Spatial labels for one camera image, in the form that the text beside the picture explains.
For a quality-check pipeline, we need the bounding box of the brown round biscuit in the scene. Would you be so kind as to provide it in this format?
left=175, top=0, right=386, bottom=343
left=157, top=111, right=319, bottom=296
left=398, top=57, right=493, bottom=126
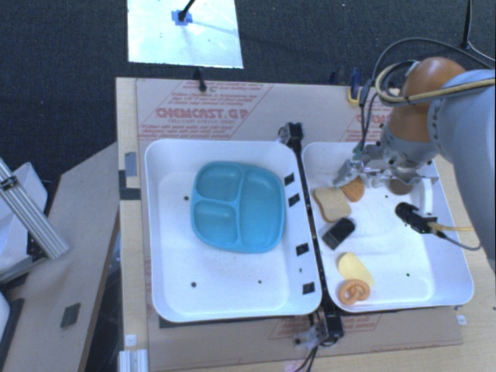
left=388, top=178, right=414, bottom=196

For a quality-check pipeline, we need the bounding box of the brown cardboard board red print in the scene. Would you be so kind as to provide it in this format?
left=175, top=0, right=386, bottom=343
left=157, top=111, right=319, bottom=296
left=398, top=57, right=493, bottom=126
left=135, top=77, right=464, bottom=363

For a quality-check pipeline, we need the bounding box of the black block with thin wires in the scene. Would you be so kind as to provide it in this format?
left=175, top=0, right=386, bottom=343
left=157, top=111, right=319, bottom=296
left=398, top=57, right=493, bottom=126
left=277, top=122, right=305, bottom=147
left=322, top=308, right=346, bottom=343

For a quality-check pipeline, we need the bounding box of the thin black and white rod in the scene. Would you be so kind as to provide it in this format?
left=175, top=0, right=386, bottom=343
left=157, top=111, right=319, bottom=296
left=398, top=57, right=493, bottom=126
left=291, top=139, right=337, bottom=317

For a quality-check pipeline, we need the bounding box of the beige bread slice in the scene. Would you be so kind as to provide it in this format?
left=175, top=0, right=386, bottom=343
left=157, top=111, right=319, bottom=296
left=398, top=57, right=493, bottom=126
left=312, top=187, right=353, bottom=224

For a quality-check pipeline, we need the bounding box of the orange ridged biscuit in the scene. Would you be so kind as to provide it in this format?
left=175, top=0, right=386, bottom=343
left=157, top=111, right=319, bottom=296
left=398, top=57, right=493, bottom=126
left=339, top=176, right=367, bottom=204

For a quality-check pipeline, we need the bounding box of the white plastic tray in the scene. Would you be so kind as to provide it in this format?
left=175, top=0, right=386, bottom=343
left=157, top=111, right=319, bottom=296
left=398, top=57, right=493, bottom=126
left=144, top=138, right=325, bottom=323
left=301, top=141, right=475, bottom=314

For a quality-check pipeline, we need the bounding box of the orange pretzel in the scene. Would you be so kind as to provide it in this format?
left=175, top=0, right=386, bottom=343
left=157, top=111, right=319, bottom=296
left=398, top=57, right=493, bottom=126
left=337, top=279, right=371, bottom=307

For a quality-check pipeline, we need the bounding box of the blue divided plate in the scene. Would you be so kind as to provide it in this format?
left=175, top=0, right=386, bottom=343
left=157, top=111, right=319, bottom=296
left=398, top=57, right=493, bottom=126
left=190, top=160, right=288, bottom=255

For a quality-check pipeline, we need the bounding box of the pale yellow flat slice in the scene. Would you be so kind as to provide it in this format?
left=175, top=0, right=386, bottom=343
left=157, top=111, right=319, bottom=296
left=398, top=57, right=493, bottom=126
left=336, top=251, right=376, bottom=288

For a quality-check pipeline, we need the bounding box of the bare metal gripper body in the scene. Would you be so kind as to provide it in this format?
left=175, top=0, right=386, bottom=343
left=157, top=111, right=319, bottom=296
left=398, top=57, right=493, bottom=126
left=359, top=144, right=439, bottom=188

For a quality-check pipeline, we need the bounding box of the black rounded block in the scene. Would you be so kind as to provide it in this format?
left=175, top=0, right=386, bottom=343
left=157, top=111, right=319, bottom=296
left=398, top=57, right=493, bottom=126
left=321, top=217, right=357, bottom=251

